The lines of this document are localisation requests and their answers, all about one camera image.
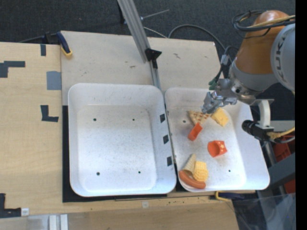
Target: black bracket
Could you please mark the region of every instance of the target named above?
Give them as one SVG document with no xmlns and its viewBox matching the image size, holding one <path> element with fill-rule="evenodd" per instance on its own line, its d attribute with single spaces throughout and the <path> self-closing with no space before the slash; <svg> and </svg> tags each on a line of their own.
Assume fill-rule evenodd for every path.
<svg viewBox="0 0 307 230">
<path fill-rule="evenodd" d="M 20 217 L 21 208 L 5 209 L 5 194 L 0 194 L 0 218 Z"/>
<path fill-rule="evenodd" d="M 162 52 L 151 48 L 147 48 L 145 50 L 145 54 L 147 60 L 153 63 L 153 68 L 158 69 L 157 58 L 162 54 Z"/>
</svg>

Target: empty white tray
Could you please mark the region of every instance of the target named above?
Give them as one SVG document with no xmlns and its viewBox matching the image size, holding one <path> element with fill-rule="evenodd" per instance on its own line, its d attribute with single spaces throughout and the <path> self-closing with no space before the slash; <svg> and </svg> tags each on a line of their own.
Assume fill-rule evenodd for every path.
<svg viewBox="0 0 307 230">
<path fill-rule="evenodd" d="M 176 173 L 161 91 L 78 83 L 68 93 L 70 184 L 87 196 L 166 194 Z"/>
<path fill-rule="evenodd" d="M 194 141 L 188 134 L 194 124 L 188 110 L 201 111 L 208 89 L 171 88 L 165 93 L 169 129 L 178 170 L 182 170 L 190 154 L 196 154 L 197 161 L 207 163 L 209 177 L 204 189 L 195 189 L 180 181 L 191 192 L 221 190 L 261 190 L 270 182 L 267 166 L 260 143 L 242 129 L 244 120 L 252 120 L 250 107 L 238 102 L 223 107 L 229 118 L 222 127 L 212 118 L 202 125 L 203 130 Z M 207 149 L 208 142 L 223 140 L 228 150 L 213 158 Z"/>
</svg>

